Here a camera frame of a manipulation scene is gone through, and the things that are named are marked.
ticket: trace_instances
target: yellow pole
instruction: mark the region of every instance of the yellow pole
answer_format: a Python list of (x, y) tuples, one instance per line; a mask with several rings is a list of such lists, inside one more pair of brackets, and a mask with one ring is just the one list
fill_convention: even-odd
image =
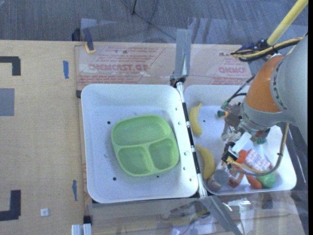
[(278, 27), (274, 30), (274, 32), (267, 39), (268, 45), (274, 45), (277, 40), (284, 34), (290, 24), (297, 18), (300, 12), (307, 6), (309, 0), (298, 0), (288, 14), (284, 17)]

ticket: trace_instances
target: gray square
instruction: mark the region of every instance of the gray square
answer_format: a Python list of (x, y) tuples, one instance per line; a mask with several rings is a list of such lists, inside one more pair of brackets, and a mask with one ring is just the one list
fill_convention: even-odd
[(14, 89), (0, 88), (0, 116), (14, 116)]

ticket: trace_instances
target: green plate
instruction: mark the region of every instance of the green plate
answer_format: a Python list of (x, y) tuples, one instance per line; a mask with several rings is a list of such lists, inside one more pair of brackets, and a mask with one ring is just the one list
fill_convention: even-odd
[(121, 168), (132, 176), (149, 176), (172, 169), (179, 149), (171, 126), (156, 114), (139, 115), (117, 122), (111, 140)]

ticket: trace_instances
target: banana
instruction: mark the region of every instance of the banana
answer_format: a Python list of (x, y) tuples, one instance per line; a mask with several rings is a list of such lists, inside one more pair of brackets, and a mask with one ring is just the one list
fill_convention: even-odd
[(192, 107), (191, 110), (189, 111), (189, 121), (191, 125), (191, 130), (197, 135), (202, 134), (202, 129), (198, 121), (198, 113), (201, 106), (202, 103), (200, 102), (197, 106)]
[(215, 162), (213, 154), (209, 149), (201, 147), (199, 144), (196, 144), (196, 148), (200, 151), (204, 161), (202, 177), (204, 180), (207, 180), (209, 177), (213, 175), (215, 171)]

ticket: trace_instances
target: gray floor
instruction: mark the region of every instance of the gray floor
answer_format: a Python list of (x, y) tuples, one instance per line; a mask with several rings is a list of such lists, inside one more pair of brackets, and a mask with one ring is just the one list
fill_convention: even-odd
[[(0, 0), (0, 39), (72, 41), (72, 33), (82, 22), (115, 22), (94, 31), (96, 41), (118, 39), (175, 42), (176, 28), (193, 30), (193, 43), (256, 43), (267, 38), (297, 0)], [(295, 19), (279, 42), (301, 37), (308, 31), (308, 6)], [(256, 73), (262, 61), (252, 62)], [(291, 128), (298, 155), (295, 166), (304, 172), (296, 190), (308, 186), (307, 146), (297, 128)], [(300, 201), (304, 227), (308, 209)]]

